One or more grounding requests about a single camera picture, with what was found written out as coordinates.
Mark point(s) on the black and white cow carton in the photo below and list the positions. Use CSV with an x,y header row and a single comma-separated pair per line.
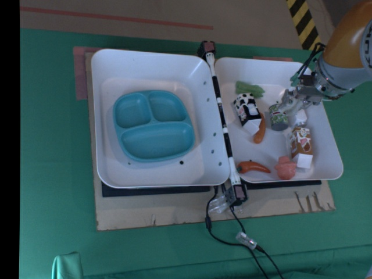
x,y
246,106

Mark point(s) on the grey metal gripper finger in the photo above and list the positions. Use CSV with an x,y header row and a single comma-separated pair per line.
x,y
298,107
288,100

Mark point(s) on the blue divided plate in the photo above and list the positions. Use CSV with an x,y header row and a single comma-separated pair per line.
x,y
154,139

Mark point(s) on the small white bottle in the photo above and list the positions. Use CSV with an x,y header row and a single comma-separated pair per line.
x,y
301,117

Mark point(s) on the green can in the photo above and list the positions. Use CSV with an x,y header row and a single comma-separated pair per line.
x,y
278,120

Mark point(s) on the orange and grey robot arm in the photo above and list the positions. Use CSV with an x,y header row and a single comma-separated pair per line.
x,y
346,39

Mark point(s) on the white plastic tray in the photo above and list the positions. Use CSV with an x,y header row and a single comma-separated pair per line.
x,y
151,68
322,144

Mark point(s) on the black and white thin rod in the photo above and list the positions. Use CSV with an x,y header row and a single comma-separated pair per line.
x,y
223,123

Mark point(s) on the pink toy food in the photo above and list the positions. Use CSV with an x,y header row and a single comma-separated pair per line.
x,y
285,168

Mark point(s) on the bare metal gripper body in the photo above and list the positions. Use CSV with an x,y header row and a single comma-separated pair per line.
x,y
309,89

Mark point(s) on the orange carrot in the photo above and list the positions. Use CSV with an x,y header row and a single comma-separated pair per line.
x,y
260,132

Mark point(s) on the red chili pepper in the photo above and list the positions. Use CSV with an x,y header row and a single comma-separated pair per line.
x,y
253,167

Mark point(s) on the orange and white carton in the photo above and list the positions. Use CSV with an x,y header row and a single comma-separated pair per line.
x,y
302,144

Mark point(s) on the brown cardboard board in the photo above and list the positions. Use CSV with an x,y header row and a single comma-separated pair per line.
x,y
174,211

